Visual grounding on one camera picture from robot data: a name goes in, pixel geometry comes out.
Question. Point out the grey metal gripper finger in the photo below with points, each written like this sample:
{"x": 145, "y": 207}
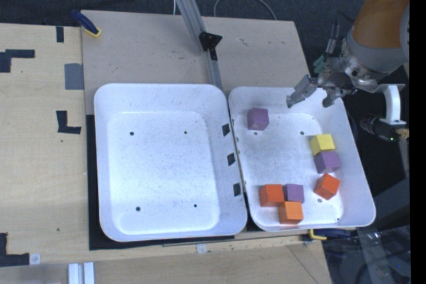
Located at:
{"x": 332, "y": 97}
{"x": 301, "y": 91}

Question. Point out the purple cube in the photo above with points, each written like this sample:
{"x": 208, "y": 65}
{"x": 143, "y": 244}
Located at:
{"x": 327, "y": 162}
{"x": 258, "y": 118}
{"x": 294, "y": 193}

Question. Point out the black cylinder on white bracket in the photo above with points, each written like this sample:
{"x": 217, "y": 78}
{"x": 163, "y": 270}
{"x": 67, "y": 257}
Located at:
{"x": 392, "y": 103}

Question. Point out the yellow cube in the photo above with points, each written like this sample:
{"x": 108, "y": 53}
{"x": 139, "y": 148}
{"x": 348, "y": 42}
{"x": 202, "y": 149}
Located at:
{"x": 322, "y": 143}

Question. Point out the white plastic tray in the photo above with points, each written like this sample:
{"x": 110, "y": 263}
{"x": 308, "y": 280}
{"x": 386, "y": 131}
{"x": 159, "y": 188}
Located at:
{"x": 283, "y": 159}
{"x": 159, "y": 169}

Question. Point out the pale wood board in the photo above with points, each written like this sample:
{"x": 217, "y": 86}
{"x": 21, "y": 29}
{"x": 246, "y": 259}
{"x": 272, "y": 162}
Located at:
{"x": 149, "y": 53}

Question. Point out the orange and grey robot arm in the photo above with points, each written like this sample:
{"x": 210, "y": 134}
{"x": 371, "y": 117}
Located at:
{"x": 379, "y": 23}

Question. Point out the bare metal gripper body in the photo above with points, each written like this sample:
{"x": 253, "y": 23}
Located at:
{"x": 361, "y": 78}

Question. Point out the orange cube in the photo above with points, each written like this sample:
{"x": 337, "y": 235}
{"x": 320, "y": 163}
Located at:
{"x": 271, "y": 195}
{"x": 327, "y": 186}
{"x": 291, "y": 212}

